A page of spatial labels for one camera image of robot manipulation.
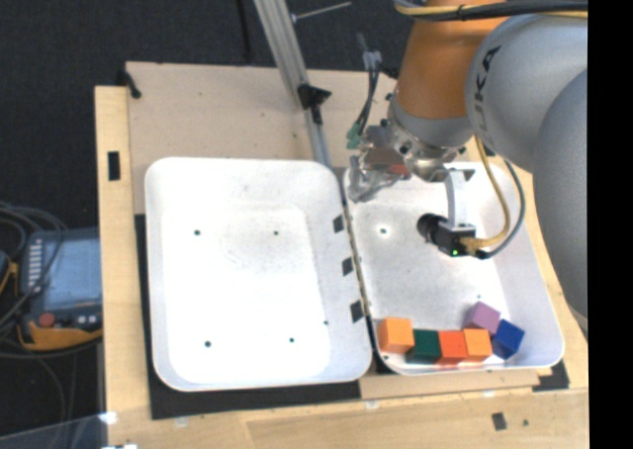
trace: cube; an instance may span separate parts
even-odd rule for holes
[[[481,362],[493,355],[491,335],[487,329],[465,328],[464,338],[468,353],[466,361]]]
[[[501,320],[501,313],[483,302],[476,302],[464,317],[462,327],[472,327],[487,329],[491,335],[497,332],[498,322]]]
[[[468,357],[464,331],[438,331],[437,335],[439,337],[439,346],[442,352],[442,357],[436,361],[436,364],[456,365]]]
[[[378,324],[378,346],[383,352],[405,354],[415,346],[413,324],[403,317],[386,317]]]
[[[415,346],[405,354],[405,360],[411,364],[433,364],[442,357],[439,335],[434,329],[414,329]]]
[[[518,351],[525,331],[504,318],[499,322],[497,333],[493,337],[493,353],[507,359]]]

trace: orange block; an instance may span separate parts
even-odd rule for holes
[[[465,328],[467,361],[484,361],[493,354],[491,335],[487,329]]]
[[[378,346],[383,352],[405,354],[415,346],[413,324],[403,317],[387,317],[378,324]]]
[[[442,357],[436,361],[436,364],[456,365],[468,357],[464,331],[438,331],[437,334]]]

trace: metal bar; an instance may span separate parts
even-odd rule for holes
[[[253,0],[253,2],[284,86],[295,106],[303,110],[298,89],[302,84],[310,84],[310,81],[286,0]],[[304,111],[304,114],[315,161],[331,167],[322,126],[315,124],[310,111]]]

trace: dark floor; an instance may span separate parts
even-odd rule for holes
[[[287,1],[296,14],[352,2],[299,22],[308,68],[361,70],[357,32],[399,65],[410,21],[388,0]],[[94,86],[115,84],[128,60],[272,65],[250,0],[245,9],[251,53],[235,0],[0,0],[0,201],[96,225]],[[99,411],[94,348],[47,363],[65,412],[45,366],[0,358],[0,435]]]

